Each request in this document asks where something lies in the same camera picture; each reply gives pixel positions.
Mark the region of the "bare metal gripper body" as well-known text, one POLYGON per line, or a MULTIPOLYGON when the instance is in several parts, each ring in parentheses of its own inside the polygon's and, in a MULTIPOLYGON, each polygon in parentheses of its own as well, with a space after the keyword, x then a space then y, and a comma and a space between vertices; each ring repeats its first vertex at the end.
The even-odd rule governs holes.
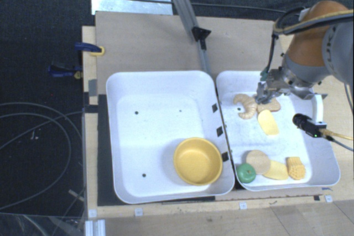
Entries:
POLYGON ((288 68, 263 70, 258 83, 258 87, 264 88, 264 94, 267 91, 272 91, 274 93, 273 98, 290 94, 299 98, 313 98, 315 96, 312 89, 313 85, 313 83, 297 77, 288 68))

